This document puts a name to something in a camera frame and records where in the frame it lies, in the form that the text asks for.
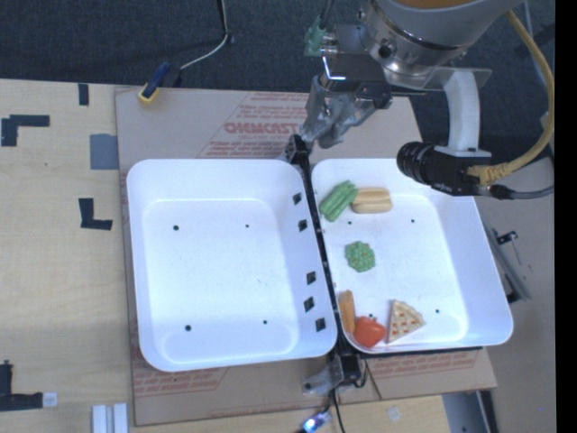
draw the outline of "white cable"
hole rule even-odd
[[[215,48],[213,48],[207,54],[204,54],[201,57],[196,58],[195,60],[189,61],[186,64],[180,66],[180,70],[189,68],[190,66],[192,66],[193,64],[197,64],[201,60],[205,60],[206,58],[214,55],[217,51],[219,51],[221,48],[223,48],[226,45],[226,41],[228,41],[228,21],[226,18],[226,4],[224,3],[224,0],[220,0],[220,1],[221,1],[222,9],[223,9],[223,23],[224,23],[224,37],[223,37],[223,39]]]

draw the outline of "toy pizza slice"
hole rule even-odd
[[[394,342],[425,325],[423,316],[404,301],[393,300],[389,315],[387,343]]]

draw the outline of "yellow cable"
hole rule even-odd
[[[526,153],[517,157],[513,161],[500,163],[498,165],[476,165],[467,170],[469,175],[478,177],[479,183],[483,186],[493,184],[496,180],[500,180],[501,178],[513,173],[513,171],[519,170],[521,167],[530,163],[537,155],[539,155],[547,144],[549,144],[554,131],[555,92],[553,73],[549,69],[545,56],[543,56],[543,53],[539,50],[525,29],[525,26],[519,21],[513,11],[507,12],[507,18],[521,39],[523,39],[525,45],[529,48],[537,66],[541,70],[547,88],[549,110],[547,114],[547,122],[541,137]]]

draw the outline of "green connector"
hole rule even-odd
[[[318,211],[322,213],[328,221],[335,221],[344,210],[357,197],[359,190],[349,181],[345,181],[336,186],[328,195],[321,205],[318,206]]]
[[[360,241],[348,244],[344,248],[344,254],[349,266],[357,272],[368,271],[375,265],[375,252],[368,244]]]
[[[321,29],[321,17],[316,17],[313,25],[311,25],[305,34],[305,56],[320,56],[321,45],[323,44],[323,37],[326,29]]]

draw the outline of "toy food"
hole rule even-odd
[[[341,321],[345,332],[354,332],[355,311],[353,293],[345,290],[339,295],[339,311],[341,311]]]
[[[393,203],[386,188],[361,188],[351,204],[355,213],[382,213],[392,208]]]
[[[393,300],[389,314],[387,343],[408,335],[425,325],[423,316],[404,301]]]
[[[357,319],[354,339],[367,348],[373,348],[387,335],[387,329],[374,318],[361,316]]]
[[[318,206],[328,221],[335,221],[357,197],[359,190],[349,181],[337,185]]]
[[[368,271],[375,265],[375,252],[372,251],[368,244],[364,244],[361,241],[348,244],[344,248],[344,255],[349,266],[357,272]]]

